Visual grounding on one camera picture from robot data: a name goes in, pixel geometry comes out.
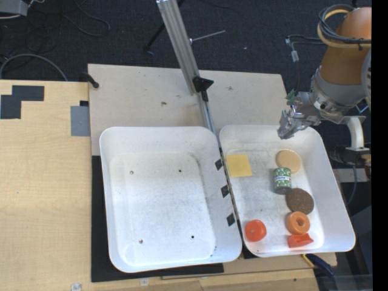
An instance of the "soda can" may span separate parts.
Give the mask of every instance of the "soda can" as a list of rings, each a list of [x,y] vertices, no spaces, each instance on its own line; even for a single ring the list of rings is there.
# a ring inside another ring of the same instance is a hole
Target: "soda can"
[[[289,168],[276,168],[273,171],[273,180],[275,182],[276,194],[285,195],[291,191],[291,170]]]

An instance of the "orange donut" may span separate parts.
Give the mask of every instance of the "orange donut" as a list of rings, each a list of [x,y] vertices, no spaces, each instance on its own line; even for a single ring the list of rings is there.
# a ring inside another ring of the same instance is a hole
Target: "orange donut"
[[[286,226],[291,234],[302,235],[309,231],[310,219],[303,212],[295,211],[287,216]]]

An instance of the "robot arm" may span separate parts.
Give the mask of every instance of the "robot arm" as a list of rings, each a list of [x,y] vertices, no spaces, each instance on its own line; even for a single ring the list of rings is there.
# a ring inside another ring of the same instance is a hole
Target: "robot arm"
[[[346,17],[334,33],[326,19],[337,13],[346,13]],[[318,24],[318,36],[328,48],[312,77],[310,91],[292,90],[287,95],[290,109],[281,114],[278,135],[281,139],[291,138],[297,131],[319,125],[325,119],[335,124],[347,124],[352,137],[358,138],[352,141],[350,149],[359,150],[363,136],[360,129],[353,126],[361,126],[365,117],[359,117],[360,121],[355,122],[354,117],[346,116],[346,113],[363,99],[369,108],[371,106],[372,8],[334,5],[325,9]]]

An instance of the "yellow square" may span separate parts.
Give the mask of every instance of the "yellow square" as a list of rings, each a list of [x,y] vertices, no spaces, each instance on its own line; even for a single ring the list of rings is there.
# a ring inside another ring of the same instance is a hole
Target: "yellow square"
[[[227,155],[226,164],[231,178],[252,176],[252,169],[246,154]]]

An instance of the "white tray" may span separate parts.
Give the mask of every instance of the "white tray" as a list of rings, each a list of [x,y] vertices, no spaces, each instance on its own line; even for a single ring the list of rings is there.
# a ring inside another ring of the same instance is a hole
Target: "white tray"
[[[242,241],[216,136],[111,127],[100,137],[109,256],[123,272],[233,261]]]
[[[231,178],[233,196],[241,227],[260,219],[267,236],[258,242],[245,239],[244,244],[256,256],[292,255],[315,252],[345,252],[353,248],[355,234],[319,133],[307,128],[290,139],[280,139],[277,125],[228,125],[221,130],[224,155],[246,154],[253,176]],[[284,195],[274,192],[275,156],[291,149],[302,160],[299,171],[291,175],[292,186],[309,192],[315,202],[308,214],[310,237],[314,242],[290,248],[286,216],[290,210]]]

